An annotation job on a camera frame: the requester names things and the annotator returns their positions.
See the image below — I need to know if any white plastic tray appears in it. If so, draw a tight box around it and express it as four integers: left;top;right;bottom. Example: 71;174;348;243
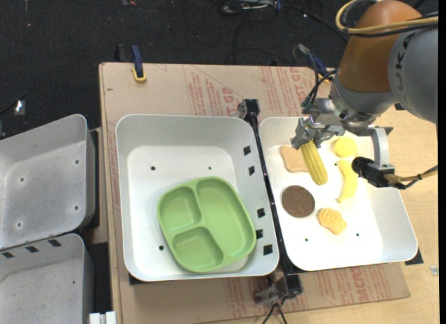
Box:
115;113;280;282
259;116;419;272

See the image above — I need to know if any tan bread slice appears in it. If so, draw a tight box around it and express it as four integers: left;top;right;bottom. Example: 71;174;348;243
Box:
279;144;311;173

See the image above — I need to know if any brown round biscuit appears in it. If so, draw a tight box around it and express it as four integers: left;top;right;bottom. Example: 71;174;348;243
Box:
281;185;316;218

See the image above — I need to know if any brown cardboard board red print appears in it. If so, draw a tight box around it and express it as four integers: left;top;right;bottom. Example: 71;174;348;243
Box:
98;61;411;324

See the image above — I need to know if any yellow banana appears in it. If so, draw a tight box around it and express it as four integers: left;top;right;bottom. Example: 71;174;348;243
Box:
335;159;360;204

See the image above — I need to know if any yellow round toy food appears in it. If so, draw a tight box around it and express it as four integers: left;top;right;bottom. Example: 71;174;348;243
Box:
333;137;358;158

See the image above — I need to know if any green divided plate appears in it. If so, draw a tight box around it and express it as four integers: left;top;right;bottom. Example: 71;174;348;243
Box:
156;176;258;274

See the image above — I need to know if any yellow corn cob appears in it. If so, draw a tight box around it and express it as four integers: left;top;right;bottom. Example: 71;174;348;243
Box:
300;139;329;187

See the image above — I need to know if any black cylinder on white bracket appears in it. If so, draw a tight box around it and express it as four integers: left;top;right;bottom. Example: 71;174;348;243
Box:
351;126;397;188

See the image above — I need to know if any black block with thin wires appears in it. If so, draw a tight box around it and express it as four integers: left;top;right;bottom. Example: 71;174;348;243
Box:
253;273;303;308
238;98;261;122

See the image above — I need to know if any orange ridged pastry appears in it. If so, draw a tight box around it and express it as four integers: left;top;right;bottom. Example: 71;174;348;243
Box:
316;207;348;236

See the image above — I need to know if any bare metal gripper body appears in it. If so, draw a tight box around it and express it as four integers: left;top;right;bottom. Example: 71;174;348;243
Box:
305;98;380;139

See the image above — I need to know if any thin black rod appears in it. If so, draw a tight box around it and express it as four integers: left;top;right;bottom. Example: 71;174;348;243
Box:
247;113;297;281

